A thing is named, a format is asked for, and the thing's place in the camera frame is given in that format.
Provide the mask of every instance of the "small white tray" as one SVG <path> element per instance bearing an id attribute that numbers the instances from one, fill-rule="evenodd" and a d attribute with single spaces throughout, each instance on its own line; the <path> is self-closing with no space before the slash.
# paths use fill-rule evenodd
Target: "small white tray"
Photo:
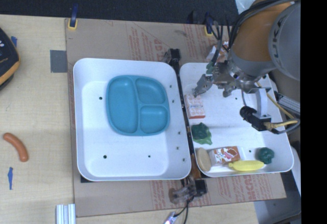
<path id="1" fill-rule="evenodd" d="M 196 87 L 201 75 L 206 72 L 207 63 L 186 63 L 180 69 L 180 79 L 183 94 L 192 94 L 192 89 Z M 263 87 L 272 87 L 267 76 L 261 79 Z M 224 98 L 223 89 L 218 89 L 213 85 L 206 93 L 201 94 L 205 118 L 189 119 L 190 126 L 204 123 L 212 133 L 212 144 L 198 144 L 193 142 L 194 149 L 202 147 L 206 150 L 225 146 L 238 146 L 242 149 L 245 160 L 255 160 L 255 153 L 261 147 L 268 147 L 275 153 L 272 163 L 265 165 L 257 171 L 241 172 L 228 167 L 215 167 L 203 173 L 209 177 L 222 177 L 233 175 L 250 175 L 273 172 L 289 171 L 293 166 L 293 154 L 286 133 L 279 135 L 269 131 L 257 131 L 240 116 L 240 109 L 244 106 L 241 91 L 233 91 L 231 96 Z M 245 94 L 246 104 L 256 109 L 255 94 Z M 279 109 L 268 100 L 268 114 L 272 117 L 272 122 L 281 122 L 282 117 Z"/>
<path id="2" fill-rule="evenodd" d="M 154 136 L 114 131 L 106 113 L 108 82 L 121 75 L 156 79 L 169 101 L 168 128 Z M 178 180 L 191 158 L 176 73 L 163 62 L 84 58 L 73 69 L 77 165 L 90 181 Z"/>

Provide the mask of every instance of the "wooden table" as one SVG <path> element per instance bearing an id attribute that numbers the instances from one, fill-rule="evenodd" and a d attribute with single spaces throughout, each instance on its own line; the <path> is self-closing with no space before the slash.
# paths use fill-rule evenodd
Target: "wooden table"
<path id="1" fill-rule="evenodd" d="M 73 204 L 67 73 L 51 73 L 50 51 L 65 50 L 64 18 L 0 15 L 0 27 L 17 38 L 21 66 L 0 91 L 0 135 L 26 145 L 21 162 L 0 145 L 0 223 L 55 223 L 58 204 Z M 12 190 L 7 174 L 13 168 Z M 162 223 L 171 210 L 77 218 L 76 223 Z M 179 217 L 176 224 L 182 223 Z M 253 203 L 195 207 L 187 224 L 258 223 Z"/>

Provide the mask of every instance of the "yellow banana toy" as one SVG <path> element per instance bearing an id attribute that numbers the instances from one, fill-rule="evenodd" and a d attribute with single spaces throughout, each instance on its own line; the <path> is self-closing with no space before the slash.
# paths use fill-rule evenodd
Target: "yellow banana toy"
<path id="1" fill-rule="evenodd" d="M 265 164 L 262 161 L 235 161 L 228 163 L 230 168 L 238 171 L 251 171 L 261 169 Z"/>

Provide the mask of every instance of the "small carton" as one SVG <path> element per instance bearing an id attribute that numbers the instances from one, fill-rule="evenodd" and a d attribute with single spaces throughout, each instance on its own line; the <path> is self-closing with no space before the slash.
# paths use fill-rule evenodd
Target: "small carton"
<path id="1" fill-rule="evenodd" d="M 205 112 L 203 108 L 203 102 L 201 96 L 194 97 L 192 94 L 184 96 L 186 112 L 189 119 L 203 119 L 205 118 Z"/>

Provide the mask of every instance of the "yellow device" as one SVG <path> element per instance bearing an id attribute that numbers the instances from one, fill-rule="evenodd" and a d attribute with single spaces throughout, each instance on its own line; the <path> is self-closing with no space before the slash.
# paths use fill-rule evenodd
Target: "yellow device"
<path id="1" fill-rule="evenodd" d="M 11 81 L 19 65 L 20 56 L 16 46 L 0 28 L 0 89 Z"/>

